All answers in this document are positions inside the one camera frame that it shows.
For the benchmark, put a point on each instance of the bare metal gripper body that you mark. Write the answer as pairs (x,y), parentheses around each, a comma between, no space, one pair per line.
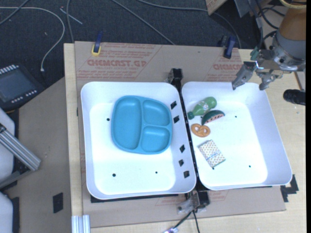
(283,62)

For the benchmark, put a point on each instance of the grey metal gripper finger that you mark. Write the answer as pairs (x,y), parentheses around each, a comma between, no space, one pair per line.
(243,74)
(266,80)

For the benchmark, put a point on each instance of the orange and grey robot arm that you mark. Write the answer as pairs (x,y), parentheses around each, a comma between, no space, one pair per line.
(292,25)

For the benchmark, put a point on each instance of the green toy bottle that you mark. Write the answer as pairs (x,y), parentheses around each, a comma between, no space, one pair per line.
(204,105)

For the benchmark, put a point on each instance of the green and red watermelon slice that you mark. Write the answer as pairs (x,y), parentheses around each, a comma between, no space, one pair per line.
(212,116)

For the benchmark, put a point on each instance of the orange toy pretzel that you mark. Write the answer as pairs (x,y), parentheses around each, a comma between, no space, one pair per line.
(195,129)

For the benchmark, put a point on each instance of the white plastic tray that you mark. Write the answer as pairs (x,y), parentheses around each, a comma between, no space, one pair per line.
(243,154)
(136,173)

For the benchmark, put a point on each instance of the white patterned small carton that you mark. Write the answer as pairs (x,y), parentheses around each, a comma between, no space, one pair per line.
(212,154)

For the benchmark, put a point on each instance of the brown cardboard board, red print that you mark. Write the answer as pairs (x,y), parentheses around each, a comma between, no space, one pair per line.
(150,64)

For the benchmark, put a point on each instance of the blue divided plate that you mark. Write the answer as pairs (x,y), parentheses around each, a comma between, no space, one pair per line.
(128,125)

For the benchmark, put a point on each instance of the black cylinder on white bracket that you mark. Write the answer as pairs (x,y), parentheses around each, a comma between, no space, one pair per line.
(294,96)

